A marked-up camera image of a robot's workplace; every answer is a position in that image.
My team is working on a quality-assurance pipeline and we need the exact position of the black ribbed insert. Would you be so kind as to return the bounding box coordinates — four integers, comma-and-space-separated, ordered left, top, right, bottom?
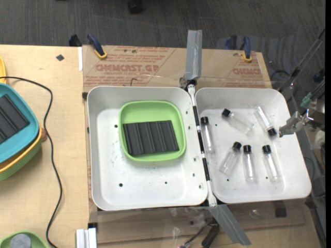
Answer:
122, 120, 180, 157
0, 94, 31, 145

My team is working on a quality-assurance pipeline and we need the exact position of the thin black and white rod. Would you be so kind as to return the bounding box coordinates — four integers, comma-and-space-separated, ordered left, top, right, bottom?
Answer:
187, 84, 218, 208

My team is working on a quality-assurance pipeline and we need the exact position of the green plate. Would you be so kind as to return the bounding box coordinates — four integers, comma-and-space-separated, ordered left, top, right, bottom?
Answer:
0, 230, 51, 248
0, 138, 43, 182
118, 100, 187, 163

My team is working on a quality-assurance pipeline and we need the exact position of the grey cylinder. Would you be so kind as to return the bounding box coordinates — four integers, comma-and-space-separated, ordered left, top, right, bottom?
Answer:
9, 233, 33, 248

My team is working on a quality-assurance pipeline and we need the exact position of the yellow plate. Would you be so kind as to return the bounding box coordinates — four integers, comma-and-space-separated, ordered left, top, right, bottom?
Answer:
0, 125, 43, 174
0, 55, 7, 85

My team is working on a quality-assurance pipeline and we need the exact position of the blue plate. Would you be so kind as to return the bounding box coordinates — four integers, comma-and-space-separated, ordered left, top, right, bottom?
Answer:
0, 83, 40, 164

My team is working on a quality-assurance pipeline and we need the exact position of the clear bottle with black cap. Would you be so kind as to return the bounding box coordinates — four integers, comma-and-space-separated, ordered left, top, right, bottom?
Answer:
253, 106, 278, 137
262, 145, 283, 183
242, 145, 260, 184
219, 141, 243, 176
200, 116, 216, 154
221, 108, 255, 135

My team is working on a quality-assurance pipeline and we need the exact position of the white plastic tray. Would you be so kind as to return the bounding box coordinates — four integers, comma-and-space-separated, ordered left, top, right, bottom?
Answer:
194, 87, 312, 205
86, 86, 209, 212

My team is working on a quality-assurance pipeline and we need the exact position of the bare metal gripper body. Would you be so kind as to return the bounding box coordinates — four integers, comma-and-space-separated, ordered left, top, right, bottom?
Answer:
301, 107, 326, 129

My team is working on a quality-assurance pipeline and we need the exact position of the brown cardboard board red print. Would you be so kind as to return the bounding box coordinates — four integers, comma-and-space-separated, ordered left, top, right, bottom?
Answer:
82, 44, 321, 245

